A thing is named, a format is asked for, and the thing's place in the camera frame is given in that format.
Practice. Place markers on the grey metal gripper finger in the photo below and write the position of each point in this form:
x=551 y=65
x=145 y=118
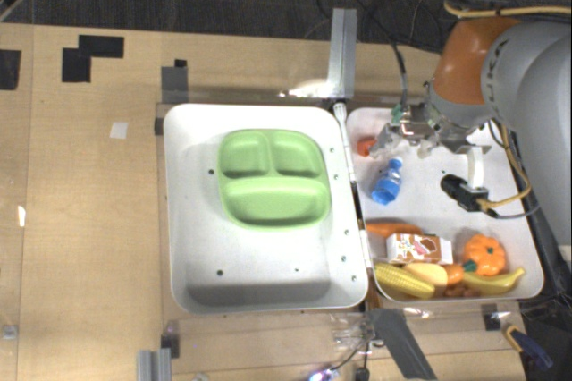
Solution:
x=382 y=142
x=426 y=149

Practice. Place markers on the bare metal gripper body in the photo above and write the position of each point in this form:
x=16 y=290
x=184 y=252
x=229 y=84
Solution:
x=418 y=124

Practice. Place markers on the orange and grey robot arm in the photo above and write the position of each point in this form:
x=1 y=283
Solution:
x=527 y=84

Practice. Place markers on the small red can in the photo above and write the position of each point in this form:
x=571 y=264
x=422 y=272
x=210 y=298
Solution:
x=364 y=146

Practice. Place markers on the thin black and white rod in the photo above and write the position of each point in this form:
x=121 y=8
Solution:
x=349 y=164

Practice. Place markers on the blue plastic bottle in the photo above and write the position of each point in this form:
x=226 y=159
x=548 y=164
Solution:
x=386 y=187

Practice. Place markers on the white plastic tray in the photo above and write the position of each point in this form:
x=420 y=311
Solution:
x=429 y=200
x=201 y=236

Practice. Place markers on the white and brown carton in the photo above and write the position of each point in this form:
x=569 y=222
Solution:
x=415 y=249

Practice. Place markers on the green divided plate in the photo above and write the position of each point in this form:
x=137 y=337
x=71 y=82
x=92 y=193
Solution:
x=272 y=196

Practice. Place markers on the orange pumpkin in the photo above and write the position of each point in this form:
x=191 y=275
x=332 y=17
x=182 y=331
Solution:
x=485 y=256

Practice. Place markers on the pale yellow potato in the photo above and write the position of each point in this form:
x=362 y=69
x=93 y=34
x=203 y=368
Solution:
x=429 y=273

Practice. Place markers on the small orange carrot green top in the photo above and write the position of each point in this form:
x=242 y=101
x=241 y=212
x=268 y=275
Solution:
x=455 y=274

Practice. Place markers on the yellow corn cob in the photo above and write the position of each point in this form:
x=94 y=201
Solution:
x=402 y=280

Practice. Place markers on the brown grapes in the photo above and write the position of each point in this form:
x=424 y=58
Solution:
x=462 y=291

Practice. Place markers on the yellow banana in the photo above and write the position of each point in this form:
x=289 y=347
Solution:
x=491 y=284

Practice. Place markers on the black cylinder on white bracket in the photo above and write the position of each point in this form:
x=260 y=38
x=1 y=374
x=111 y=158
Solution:
x=462 y=189

